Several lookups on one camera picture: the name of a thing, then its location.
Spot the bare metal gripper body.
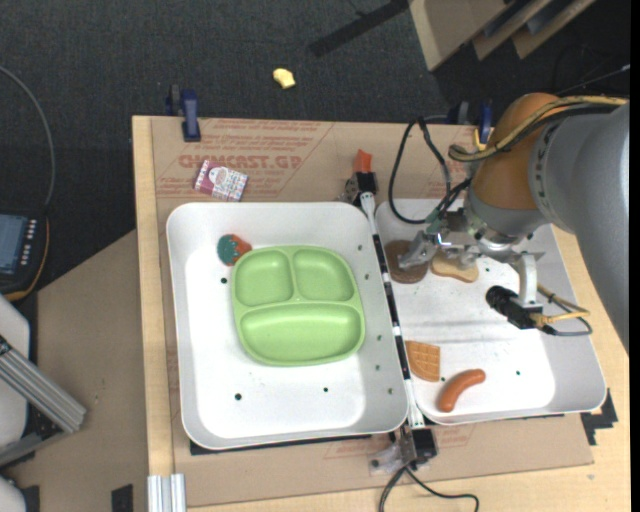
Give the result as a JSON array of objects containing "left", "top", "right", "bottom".
[{"left": 423, "top": 208, "right": 532, "bottom": 263}]

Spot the tan toy bread slice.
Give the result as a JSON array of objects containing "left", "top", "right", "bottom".
[{"left": 429, "top": 252, "right": 480, "bottom": 284}]

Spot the brown round biscuit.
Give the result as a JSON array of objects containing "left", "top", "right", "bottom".
[{"left": 383, "top": 239, "right": 431, "bottom": 285}]

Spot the thin black and white rod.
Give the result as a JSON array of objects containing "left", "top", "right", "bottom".
[{"left": 360, "top": 191, "right": 426, "bottom": 429}]

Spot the white plastic tray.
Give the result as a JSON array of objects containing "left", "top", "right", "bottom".
[
  {"left": 374, "top": 198, "right": 609, "bottom": 427},
  {"left": 165, "top": 201, "right": 411, "bottom": 450}
]

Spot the orange toy waffle piece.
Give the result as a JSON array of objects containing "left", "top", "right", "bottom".
[{"left": 404, "top": 339, "right": 443, "bottom": 384}]

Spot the green divided plate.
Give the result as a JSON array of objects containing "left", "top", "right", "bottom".
[{"left": 230, "top": 244, "right": 367, "bottom": 368}]

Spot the orange-brown toy sausage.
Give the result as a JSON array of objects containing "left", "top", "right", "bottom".
[{"left": 437, "top": 368, "right": 487, "bottom": 414}]

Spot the brown cardboard board red print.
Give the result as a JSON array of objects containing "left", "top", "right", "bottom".
[{"left": 149, "top": 117, "right": 597, "bottom": 509}]

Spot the red and green toy strawberry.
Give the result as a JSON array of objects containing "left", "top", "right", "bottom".
[{"left": 216, "top": 233, "right": 253, "bottom": 267}]

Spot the pink and white carton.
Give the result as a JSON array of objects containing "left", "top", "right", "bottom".
[{"left": 192, "top": 159, "right": 250, "bottom": 203}]

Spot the black cylinder on white bracket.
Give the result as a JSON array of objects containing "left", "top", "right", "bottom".
[{"left": 484, "top": 249, "right": 545, "bottom": 331}]

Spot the black block with thin wires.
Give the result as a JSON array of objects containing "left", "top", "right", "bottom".
[
  {"left": 344, "top": 171, "right": 379, "bottom": 204},
  {"left": 398, "top": 427, "right": 440, "bottom": 471}
]

